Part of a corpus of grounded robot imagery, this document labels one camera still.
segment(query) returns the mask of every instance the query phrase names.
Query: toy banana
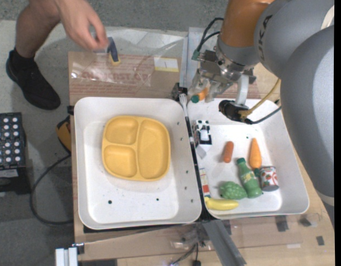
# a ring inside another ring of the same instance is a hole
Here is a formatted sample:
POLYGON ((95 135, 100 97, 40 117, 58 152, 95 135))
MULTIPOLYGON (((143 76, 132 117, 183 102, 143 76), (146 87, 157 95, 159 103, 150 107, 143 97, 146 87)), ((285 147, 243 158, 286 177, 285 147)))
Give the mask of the toy banana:
POLYGON ((239 205, 237 201, 230 199, 213 199, 210 197, 204 197, 204 199, 206 206, 212 210, 232 210, 234 208, 237 208, 239 205))

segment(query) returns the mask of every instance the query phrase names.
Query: white object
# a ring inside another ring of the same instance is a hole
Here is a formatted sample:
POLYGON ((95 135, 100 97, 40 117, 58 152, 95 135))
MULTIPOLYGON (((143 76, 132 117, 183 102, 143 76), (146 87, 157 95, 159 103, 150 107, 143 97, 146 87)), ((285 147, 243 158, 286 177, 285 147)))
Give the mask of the white object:
POLYGON ((78 210, 92 229, 190 223, 202 206, 182 107, 170 99, 101 98, 79 100, 74 108, 78 210), (150 117, 166 126, 170 168, 158 181, 114 177, 103 165, 102 133, 119 115, 150 117))
MULTIPOLYGON (((248 156, 252 138, 257 138, 263 166, 275 166, 280 188, 264 192, 257 198, 238 200, 239 206, 229 211, 208 210, 218 219, 260 217, 270 215, 299 214, 309 206, 308 194, 298 167, 295 153, 289 138, 281 111, 263 122, 248 125, 231 121, 219 112, 219 103, 188 103, 190 122, 197 119, 209 120, 211 126, 212 148, 206 157, 198 158, 199 168, 205 168, 212 198, 220 199, 219 186, 226 181, 241 184, 236 160, 248 156), (228 141, 234 143, 232 160, 223 161, 223 151, 228 141)), ((246 105, 253 107, 259 100, 248 99, 246 105)), ((265 101, 249 116, 252 121, 259 120, 277 109, 271 101, 265 101)))
POLYGON ((187 99, 187 95, 185 95, 185 94, 180 94, 180 95, 179 95, 179 102, 180 102, 180 104, 182 105, 182 108, 183 108, 185 117, 188 117, 188 112, 187 112, 187 103, 188 103, 188 99, 187 99))
POLYGON ((209 137, 209 133, 207 132, 207 130, 200 130, 200 140, 202 141, 209 141, 210 137, 209 137))
POLYGON ((55 249, 55 266, 78 266, 77 248, 55 249))

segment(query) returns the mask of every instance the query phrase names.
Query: toy bottle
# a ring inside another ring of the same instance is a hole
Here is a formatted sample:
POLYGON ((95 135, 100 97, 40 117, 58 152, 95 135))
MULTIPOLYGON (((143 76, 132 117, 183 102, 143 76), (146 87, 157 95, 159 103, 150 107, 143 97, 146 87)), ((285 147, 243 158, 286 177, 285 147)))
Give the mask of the toy bottle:
POLYGON ((259 183, 254 175, 254 172, 247 166, 244 158, 237 160, 239 167, 239 176, 244 189, 247 191, 248 198, 256 198, 262 195, 259 183))

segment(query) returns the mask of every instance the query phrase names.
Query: orange carrot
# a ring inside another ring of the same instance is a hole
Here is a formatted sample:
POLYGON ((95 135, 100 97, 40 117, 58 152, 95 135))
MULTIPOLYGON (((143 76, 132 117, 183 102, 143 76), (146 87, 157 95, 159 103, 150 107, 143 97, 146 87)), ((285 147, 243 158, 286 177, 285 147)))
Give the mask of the orange carrot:
POLYGON ((232 141, 228 141, 225 145, 225 152, 224 152, 224 162, 229 163, 232 160, 234 143, 232 141))
POLYGON ((252 168, 260 168, 261 152, 256 138, 253 138, 249 154, 249 165, 252 168))
POLYGON ((206 95, 208 94, 208 87, 205 87, 200 93, 199 93, 199 100, 205 99, 206 95))

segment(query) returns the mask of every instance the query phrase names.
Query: toy carrot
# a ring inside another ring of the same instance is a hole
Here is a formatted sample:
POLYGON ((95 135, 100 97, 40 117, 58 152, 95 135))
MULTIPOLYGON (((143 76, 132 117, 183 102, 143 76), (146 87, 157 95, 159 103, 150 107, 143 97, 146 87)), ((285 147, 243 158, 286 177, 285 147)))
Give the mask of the toy carrot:
POLYGON ((232 141, 228 141, 225 146, 224 152, 224 162, 229 163, 232 160, 234 143, 232 141))
POLYGON ((249 165, 252 168, 260 168, 261 152, 256 138, 253 138, 249 154, 249 165))

